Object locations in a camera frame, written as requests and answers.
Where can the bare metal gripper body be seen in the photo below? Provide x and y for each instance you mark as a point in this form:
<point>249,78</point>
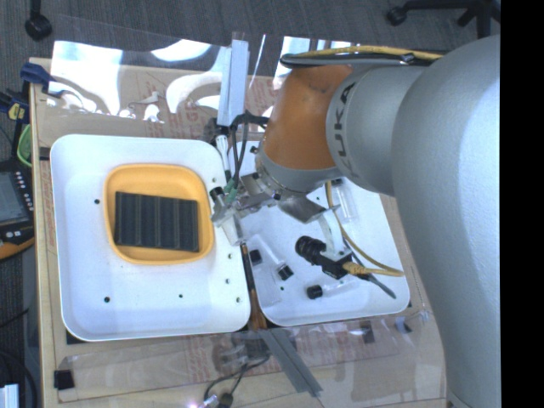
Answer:
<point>258,191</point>

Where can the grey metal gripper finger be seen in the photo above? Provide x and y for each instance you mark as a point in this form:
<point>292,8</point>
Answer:
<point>240,209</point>
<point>221,218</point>

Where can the clear plastic bottle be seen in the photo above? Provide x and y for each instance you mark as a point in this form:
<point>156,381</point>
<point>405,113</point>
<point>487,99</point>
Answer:
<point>347,204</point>
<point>256,256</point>
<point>217,193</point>
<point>314,291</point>
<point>285,272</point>

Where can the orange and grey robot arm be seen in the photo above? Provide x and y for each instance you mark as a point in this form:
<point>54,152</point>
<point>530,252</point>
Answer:
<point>425,151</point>

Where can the black ribbed insert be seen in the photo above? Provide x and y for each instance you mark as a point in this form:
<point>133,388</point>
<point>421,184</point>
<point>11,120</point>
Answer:
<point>156,221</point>

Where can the yellow rounded basin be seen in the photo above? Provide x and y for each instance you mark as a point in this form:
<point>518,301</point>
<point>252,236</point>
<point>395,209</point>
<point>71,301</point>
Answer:
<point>153,177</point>

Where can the white plastic tray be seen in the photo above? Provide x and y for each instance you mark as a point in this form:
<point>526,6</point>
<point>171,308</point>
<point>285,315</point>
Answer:
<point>374,287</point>
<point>140,300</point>

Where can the brown cardboard board, red print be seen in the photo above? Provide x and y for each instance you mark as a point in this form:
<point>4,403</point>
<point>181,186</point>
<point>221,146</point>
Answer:
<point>127,372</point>

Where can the black cylinder on white bracket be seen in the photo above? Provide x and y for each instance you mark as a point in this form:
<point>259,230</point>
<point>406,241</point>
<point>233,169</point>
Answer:
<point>327,258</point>

